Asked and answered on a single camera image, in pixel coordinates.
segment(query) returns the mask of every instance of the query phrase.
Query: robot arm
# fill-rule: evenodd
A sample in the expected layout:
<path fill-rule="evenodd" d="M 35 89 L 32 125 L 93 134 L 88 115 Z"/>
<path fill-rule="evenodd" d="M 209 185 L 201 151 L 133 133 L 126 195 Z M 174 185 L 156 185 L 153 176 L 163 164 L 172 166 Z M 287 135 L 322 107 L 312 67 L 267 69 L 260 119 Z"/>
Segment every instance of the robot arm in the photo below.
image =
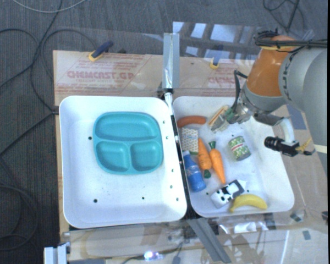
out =
<path fill-rule="evenodd" d="M 287 43 L 291 41 L 286 36 L 276 36 L 271 40 Z M 286 119 L 271 114 L 285 104 L 290 104 L 305 113 L 315 150 L 327 173 L 327 48 L 325 46 L 297 49 L 289 46 L 280 50 L 263 48 L 240 91 L 238 104 L 226 119 L 230 124 L 242 123 L 250 117 L 271 126 L 281 124 L 285 140 L 268 137 L 265 145 L 294 156 L 298 153 L 295 149 L 299 143 L 294 141 L 293 132 L 291 133 L 288 128 Z"/>

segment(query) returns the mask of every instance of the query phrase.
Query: blue and yellow clamp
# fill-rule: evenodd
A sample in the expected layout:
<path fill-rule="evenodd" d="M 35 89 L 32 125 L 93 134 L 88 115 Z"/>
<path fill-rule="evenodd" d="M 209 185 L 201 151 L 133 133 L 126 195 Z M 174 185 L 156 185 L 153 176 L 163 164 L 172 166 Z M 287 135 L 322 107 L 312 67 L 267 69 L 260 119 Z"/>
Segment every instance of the blue and yellow clamp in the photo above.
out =
<path fill-rule="evenodd" d="M 223 49 L 224 49 L 224 46 L 222 44 L 218 45 L 215 48 L 215 51 L 216 51 L 215 55 L 210 60 L 210 68 L 211 69 L 217 69 L 219 67 L 219 61 L 220 61 Z"/>
<path fill-rule="evenodd" d="M 108 52 L 109 48 L 114 45 L 114 42 L 112 41 L 107 41 L 101 46 L 98 47 L 97 50 L 94 50 L 88 55 L 89 60 L 92 62 L 95 62 L 96 60 L 100 59 L 103 56 L 104 52 Z"/>

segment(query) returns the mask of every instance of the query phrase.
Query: blue bottle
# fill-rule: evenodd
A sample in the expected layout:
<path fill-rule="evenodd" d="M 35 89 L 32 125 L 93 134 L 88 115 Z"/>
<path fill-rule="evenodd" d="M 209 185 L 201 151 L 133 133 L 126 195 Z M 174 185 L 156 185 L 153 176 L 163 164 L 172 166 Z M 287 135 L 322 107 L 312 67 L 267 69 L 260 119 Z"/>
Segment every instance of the blue bottle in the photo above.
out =
<path fill-rule="evenodd" d="M 189 151 L 183 152 L 183 159 L 187 180 L 192 191 L 197 192 L 205 189 L 206 184 L 203 180 L 202 173 L 200 172 L 198 165 L 191 159 L 191 154 Z"/>

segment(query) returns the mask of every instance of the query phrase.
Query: dark gray floor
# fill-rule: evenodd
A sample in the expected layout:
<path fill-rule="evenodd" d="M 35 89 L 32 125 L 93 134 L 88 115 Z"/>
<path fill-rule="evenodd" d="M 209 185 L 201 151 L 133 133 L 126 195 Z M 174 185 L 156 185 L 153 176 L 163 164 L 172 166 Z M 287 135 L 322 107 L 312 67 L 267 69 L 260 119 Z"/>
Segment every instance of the dark gray floor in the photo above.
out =
<path fill-rule="evenodd" d="M 59 5 L 59 0 L 18 1 L 41 10 Z M 63 0 L 62 8 L 77 1 Z M 41 263 L 42 249 L 59 242 L 52 50 L 90 51 L 93 45 L 69 30 L 51 35 L 41 52 L 41 39 L 61 29 L 78 29 L 95 43 L 104 37 L 93 32 L 162 35 L 172 32 L 174 21 L 274 30 L 279 22 L 288 25 L 292 1 L 275 10 L 274 18 L 263 0 L 90 0 L 57 15 L 0 0 L 0 263 Z M 290 32 L 306 30 L 313 39 L 327 39 L 328 0 L 300 0 Z M 161 54 L 161 46 L 137 38 L 114 41 L 128 53 Z"/>

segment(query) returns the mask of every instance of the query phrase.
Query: white tray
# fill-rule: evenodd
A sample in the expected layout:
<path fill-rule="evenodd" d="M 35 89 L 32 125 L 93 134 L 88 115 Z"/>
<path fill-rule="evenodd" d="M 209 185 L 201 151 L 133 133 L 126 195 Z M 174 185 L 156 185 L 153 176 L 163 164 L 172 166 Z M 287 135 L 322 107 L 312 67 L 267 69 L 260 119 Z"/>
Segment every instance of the white tray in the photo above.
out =
<path fill-rule="evenodd" d="M 144 112 L 157 120 L 164 159 L 151 173 L 118 175 L 95 159 L 92 131 L 106 112 Z M 59 108 L 63 212 L 76 228 L 170 222 L 187 209 L 170 112 L 152 97 L 70 96 Z"/>
<path fill-rule="evenodd" d="M 214 113 L 223 105 L 232 105 L 234 98 L 219 97 L 179 97 L 174 100 L 173 108 L 176 119 L 190 115 L 201 115 L 210 119 Z M 210 179 L 204 179 L 207 188 L 200 192 L 190 191 L 190 200 L 193 209 L 201 216 L 207 218 L 249 215 L 266 212 L 283 212 L 293 207 L 294 194 L 288 179 L 281 154 L 272 151 L 264 146 L 264 139 L 274 136 L 271 126 L 258 123 L 254 119 L 243 124 L 232 124 L 225 131 L 213 133 L 207 124 L 193 124 L 198 128 L 199 137 L 207 144 L 216 140 L 216 148 L 220 150 L 225 167 L 226 182 L 230 183 L 235 179 L 247 182 L 246 189 L 251 194 L 262 197 L 268 204 L 268 209 L 261 210 L 251 206 L 237 208 L 233 213 L 228 211 L 230 204 L 217 209 L 210 196 L 221 184 L 214 171 Z M 243 136 L 248 145 L 251 156 L 236 161 L 228 142 L 237 137 Z"/>

